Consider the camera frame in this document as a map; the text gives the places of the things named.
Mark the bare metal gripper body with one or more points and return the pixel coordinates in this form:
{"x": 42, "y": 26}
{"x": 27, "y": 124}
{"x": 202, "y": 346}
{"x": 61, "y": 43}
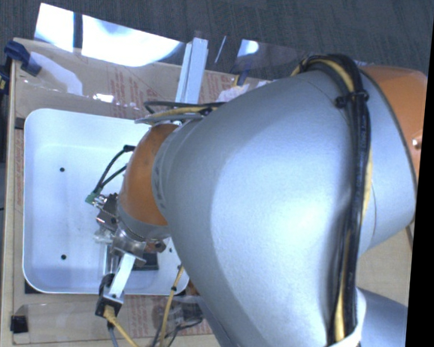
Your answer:
{"x": 129, "y": 245}

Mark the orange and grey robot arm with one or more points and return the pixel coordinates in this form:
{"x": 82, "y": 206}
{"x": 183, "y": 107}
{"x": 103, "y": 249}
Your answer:
{"x": 268, "y": 196}

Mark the white plastic tray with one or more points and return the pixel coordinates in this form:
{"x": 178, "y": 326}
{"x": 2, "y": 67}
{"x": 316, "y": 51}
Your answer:
{"x": 55, "y": 211}

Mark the black cylinder on white bracket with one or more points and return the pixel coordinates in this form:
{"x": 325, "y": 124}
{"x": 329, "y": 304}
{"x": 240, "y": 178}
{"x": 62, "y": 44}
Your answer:
{"x": 110, "y": 304}

